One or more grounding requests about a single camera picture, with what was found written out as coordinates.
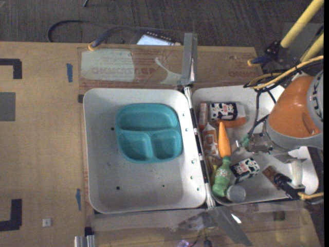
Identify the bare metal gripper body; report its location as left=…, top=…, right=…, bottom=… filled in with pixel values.
left=246, top=132, right=273, bottom=154

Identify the orange carrot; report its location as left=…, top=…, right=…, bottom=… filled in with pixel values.
left=217, top=121, right=232, bottom=158

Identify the cow print carton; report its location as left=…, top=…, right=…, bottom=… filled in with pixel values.
left=229, top=157, right=261, bottom=185
left=208, top=102, right=247, bottom=122

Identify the orange and white carton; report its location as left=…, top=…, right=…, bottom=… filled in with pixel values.
left=202, top=122, right=221, bottom=160

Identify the green bottle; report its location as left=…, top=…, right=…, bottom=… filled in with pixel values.
left=211, top=156, right=232, bottom=198

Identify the brown biscuit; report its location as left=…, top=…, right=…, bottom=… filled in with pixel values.
left=262, top=165, right=279, bottom=183

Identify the silver can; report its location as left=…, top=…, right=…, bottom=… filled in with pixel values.
left=226, top=184, right=247, bottom=204

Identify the white plastic tray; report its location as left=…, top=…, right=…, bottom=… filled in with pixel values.
left=191, top=84, right=320, bottom=206
left=82, top=87, right=208, bottom=215

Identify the orange bottle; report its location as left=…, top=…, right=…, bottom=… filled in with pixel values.
left=197, top=101, right=209, bottom=132

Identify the blue divided plate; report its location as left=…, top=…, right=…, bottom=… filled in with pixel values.
left=114, top=102, right=184, bottom=164

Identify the brown cardboard board red print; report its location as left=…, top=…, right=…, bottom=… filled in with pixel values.
left=77, top=46, right=310, bottom=241

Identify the black cylinder on white bracket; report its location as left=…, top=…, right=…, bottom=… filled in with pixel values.
left=273, top=157, right=307, bottom=200

